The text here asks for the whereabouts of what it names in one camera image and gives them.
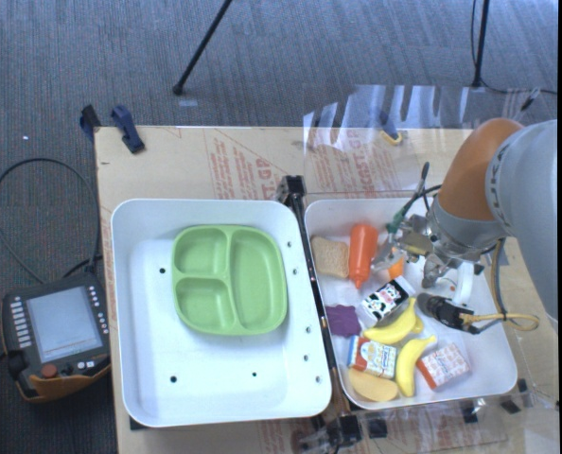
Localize cow print milk carton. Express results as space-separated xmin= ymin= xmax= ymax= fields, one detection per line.
xmin=360 ymin=275 xmax=416 ymax=323

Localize white plastic tray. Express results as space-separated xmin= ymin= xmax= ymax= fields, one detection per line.
xmin=110 ymin=198 xmax=334 ymax=428
xmin=303 ymin=197 xmax=519 ymax=411

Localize brown cardboard board red print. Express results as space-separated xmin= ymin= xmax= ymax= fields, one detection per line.
xmin=94 ymin=125 xmax=559 ymax=454

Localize purple grapes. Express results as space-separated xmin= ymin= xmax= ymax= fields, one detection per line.
xmin=325 ymin=304 xmax=362 ymax=339

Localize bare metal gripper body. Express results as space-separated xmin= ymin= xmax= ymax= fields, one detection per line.
xmin=393 ymin=214 xmax=483 ymax=273

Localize tan bread slice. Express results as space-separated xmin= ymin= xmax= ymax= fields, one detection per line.
xmin=309 ymin=235 xmax=351 ymax=280

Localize white and orange juice carton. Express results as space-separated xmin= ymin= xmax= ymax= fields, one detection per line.
xmin=346 ymin=334 xmax=399 ymax=380

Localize yellow banana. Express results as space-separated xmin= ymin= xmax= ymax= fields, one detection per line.
xmin=362 ymin=296 xmax=426 ymax=346
xmin=395 ymin=334 xmax=438 ymax=398

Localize yellow biscuit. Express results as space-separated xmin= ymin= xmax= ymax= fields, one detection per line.
xmin=347 ymin=367 xmax=400 ymax=403

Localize black cylinder on white bracket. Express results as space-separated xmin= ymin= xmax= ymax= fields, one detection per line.
xmin=416 ymin=262 xmax=477 ymax=336

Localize orange bottle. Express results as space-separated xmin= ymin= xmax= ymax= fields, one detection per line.
xmin=347 ymin=222 xmax=380 ymax=290

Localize black tripod stand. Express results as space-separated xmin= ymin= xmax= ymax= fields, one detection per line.
xmin=172 ymin=0 xmax=290 ymax=96
xmin=469 ymin=0 xmax=496 ymax=89

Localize black block with thin wires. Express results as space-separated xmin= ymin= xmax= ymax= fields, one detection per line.
xmin=326 ymin=412 xmax=363 ymax=447
xmin=275 ymin=174 xmax=307 ymax=208

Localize green divided plate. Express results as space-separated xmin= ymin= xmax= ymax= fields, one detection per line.
xmin=170 ymin=224 xmax=290 ymax=337

